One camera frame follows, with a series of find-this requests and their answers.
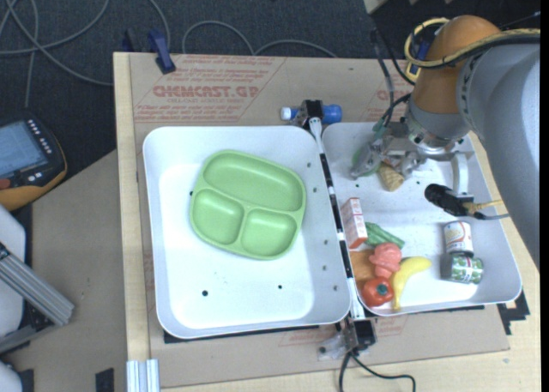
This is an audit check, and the orange and white carton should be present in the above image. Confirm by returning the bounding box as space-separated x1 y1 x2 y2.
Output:
340 197 370 250

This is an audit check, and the brown cardboard board red print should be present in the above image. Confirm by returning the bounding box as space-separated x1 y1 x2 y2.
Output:
128 53 512 389

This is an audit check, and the blue bottle with white cap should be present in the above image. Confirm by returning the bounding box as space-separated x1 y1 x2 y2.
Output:
280 104 344 124

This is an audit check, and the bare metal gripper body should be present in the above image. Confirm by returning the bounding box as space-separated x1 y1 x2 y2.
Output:
371 122 468 167

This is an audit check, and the tan waffle cone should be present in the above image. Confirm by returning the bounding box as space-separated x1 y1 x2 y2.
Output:
377 164 406 192

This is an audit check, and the orange toy food piece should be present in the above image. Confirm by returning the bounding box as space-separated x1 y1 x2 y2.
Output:
348 250 375 285

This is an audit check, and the red toy pepper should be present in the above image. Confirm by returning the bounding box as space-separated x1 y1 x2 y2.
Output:
360 276 395 308

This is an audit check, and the green and white can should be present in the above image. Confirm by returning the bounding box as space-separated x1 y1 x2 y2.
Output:
439 252 485 286

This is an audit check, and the black block with thin wires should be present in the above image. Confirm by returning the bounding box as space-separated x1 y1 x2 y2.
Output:
350 318 377 352
301 99 325 128

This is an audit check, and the white and red can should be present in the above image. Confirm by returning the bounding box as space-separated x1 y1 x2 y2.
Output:
442 220 474 256

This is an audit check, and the thin black and white rod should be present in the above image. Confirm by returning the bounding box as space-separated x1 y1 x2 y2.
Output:
309 117 359 319

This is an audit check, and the yellow banana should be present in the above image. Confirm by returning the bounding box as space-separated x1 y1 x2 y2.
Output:
389 256 433 312

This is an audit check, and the green divided plate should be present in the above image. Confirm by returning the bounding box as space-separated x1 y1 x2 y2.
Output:
188 148 308 262

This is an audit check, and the black cylinder on white bracket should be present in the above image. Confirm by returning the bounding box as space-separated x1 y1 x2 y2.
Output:
424 152 476 217

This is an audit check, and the white plastic tray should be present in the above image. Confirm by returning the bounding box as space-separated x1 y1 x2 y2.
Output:
142 125 353 340
321 121 524 318

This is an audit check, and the green pea pod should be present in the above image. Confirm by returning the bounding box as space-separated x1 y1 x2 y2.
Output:
364 221 406 250

